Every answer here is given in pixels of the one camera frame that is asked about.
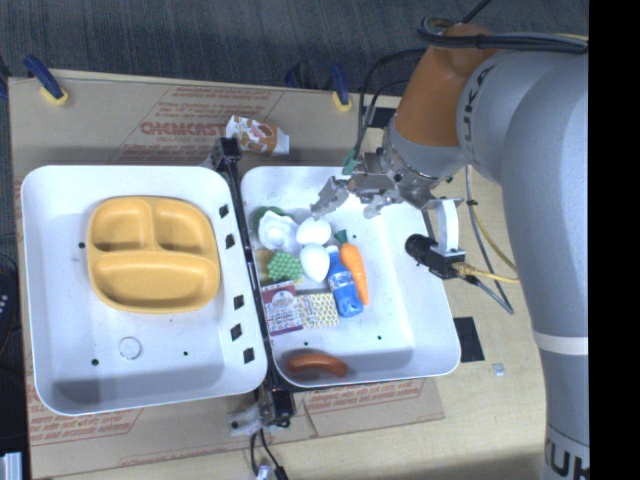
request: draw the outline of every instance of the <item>orange carrot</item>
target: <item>orange carrot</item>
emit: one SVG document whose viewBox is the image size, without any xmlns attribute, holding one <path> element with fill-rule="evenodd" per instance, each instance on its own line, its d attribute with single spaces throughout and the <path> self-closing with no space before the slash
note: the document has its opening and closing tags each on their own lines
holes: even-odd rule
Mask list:
<svg viewBox="0 0 640 480">
<path fill-rule="evenodd" d="M 340 261 L 351 271 L 353 281 L 358 291 L 358 297 L 362 303 L 369 305 L 369 286 L 367 284 L 367 272 L 364 268 L 364 260 L 358 247 L 347 240 L 346 230 L 338 231 L 333 235 L 340 242 Z"/>
</svg>

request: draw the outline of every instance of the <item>blue clamp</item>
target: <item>blue clamp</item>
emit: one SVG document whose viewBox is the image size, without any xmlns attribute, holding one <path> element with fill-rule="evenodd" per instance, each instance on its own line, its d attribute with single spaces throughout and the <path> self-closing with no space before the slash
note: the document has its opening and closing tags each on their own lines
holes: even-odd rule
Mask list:
<svg viewBox="0 0 640 480">
<path fill-rule="evenodd" d="M 342 70 L 340 64 L 331 64 L 331 78 L 336 91 L 333 93 L 333 102 L 338 110 L 346 112 L 351 108 L 351 100 L 349 99 L 349 86 L 347 77 Z"/>
<path fill-rule="evenodd" d="M 284 83 L 287 84 L 287 87 L 292 87 L 293 89 L 300 89 L 300 84 L 298 83 L 298 78 L 296 77 L 296 73 L 294 71 L 295 68 L 289 68 L 287 70 L 287 74 L 284 77 Z"/>
<path fill-rule="evenodd" d="M 54 105 L 64 105 L 69 93 L 58 85 L 49 68 L 33 54 L 29 54 L 24 58 L 24 65 L 42 84 L 40 89 L 42 95 Z"/>
</svg>

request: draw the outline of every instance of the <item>blue bottle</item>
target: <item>blue bottle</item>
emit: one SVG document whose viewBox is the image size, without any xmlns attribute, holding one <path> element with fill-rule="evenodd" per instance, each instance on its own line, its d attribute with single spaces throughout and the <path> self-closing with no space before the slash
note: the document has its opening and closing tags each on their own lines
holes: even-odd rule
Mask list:
<svg viewBox="0 0 640 480">
<path fill-rule="evenodd" d="M 358 297 L 351 271 L 340 261 L 339 250 L 335 245 L 327 246 L 329 253 L 329 273 L 327 281 L 338 307 L 338 314 L 347 318 L 362 313 L 364 305 Z"/>
</svg>

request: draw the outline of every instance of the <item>yellow divided plate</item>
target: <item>yellow divided plate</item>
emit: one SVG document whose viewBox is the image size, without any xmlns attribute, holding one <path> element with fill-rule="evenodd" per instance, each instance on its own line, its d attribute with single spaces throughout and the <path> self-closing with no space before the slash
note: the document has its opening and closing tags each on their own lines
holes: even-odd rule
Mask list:
<svg viewBox="0 0 640 480">
<path fill-rule="evenodd" d="M 127 196 L 102 202 L 89 223 L 87 258 L 95 292 L 124 311 L 192 311 L 220 286 L 211 222 L 179 199 Z"/>
</svg>

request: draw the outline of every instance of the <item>toy egg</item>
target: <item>toy egg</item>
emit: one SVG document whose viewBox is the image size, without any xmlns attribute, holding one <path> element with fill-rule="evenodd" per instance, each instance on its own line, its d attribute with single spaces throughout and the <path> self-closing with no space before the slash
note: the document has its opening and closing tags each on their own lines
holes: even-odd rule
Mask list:
<svg viewBox="0 0 640 480">
<path fill-rule="evenodd" d="M 258 238 L 271 251 L 284 251 L 297 256 L 300 245 L 296 241 L 298 224 L 288 216 L 278 215 L 271 210 L 260 219 Z"/>
<path fill-rule="evenodd" d="M 331 225 L 326 220 L 316 220 L 313 217 L 302 222 L 296 231 L 296 240 L 300 245 L 324 245 L 329 238 L 331 238 Z"/>
<path fill-rule="evenodd" d="M 307 244 L 300 251 L 300 264 L 305 275 L 321 283 L 329 273 L 329 253 L 320 244 Z"/>
</svg>

